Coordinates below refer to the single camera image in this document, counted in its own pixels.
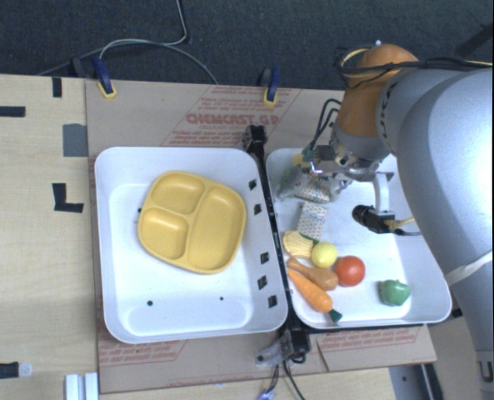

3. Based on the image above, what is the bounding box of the green bell pepper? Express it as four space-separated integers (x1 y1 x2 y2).
378 279 412 307

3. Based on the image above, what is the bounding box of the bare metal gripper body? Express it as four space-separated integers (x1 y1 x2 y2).
311 143 383 183

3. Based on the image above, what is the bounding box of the black block with thin wires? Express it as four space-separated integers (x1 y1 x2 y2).
286 327 312 358
242 123 269 154

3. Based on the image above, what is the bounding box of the black cylinder on white bracket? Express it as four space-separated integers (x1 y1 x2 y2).
352 172 397 235

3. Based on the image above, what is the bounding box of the yellow lemon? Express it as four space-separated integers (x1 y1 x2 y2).
310 241 339 269

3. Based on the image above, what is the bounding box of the white plastic tray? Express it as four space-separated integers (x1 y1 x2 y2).
265 147 454 329
94 146 289 344

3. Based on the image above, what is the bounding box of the red tomato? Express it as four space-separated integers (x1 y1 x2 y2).
334 255 367 288

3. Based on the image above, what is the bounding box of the tan chicken drumstick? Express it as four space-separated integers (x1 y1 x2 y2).
287 256 340 292

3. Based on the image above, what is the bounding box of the pale yellow toy corn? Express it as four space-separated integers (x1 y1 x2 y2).
282 230 319 260

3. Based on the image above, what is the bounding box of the brown cardboard board red print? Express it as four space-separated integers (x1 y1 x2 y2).
83 79 438 394

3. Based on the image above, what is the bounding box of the yellow divided plate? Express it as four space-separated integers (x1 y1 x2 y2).
137 170 247 275

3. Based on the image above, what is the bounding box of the green and grey packet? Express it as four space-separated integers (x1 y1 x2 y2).
277 162 302 200

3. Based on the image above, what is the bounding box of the thin black rod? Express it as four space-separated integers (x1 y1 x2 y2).
252 147 300 333

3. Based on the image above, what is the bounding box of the orange carrot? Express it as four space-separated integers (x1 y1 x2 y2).
287 267 342 323

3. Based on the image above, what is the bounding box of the white patterned packet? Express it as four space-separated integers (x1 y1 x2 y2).
296 180 331 204
297 201 328 241

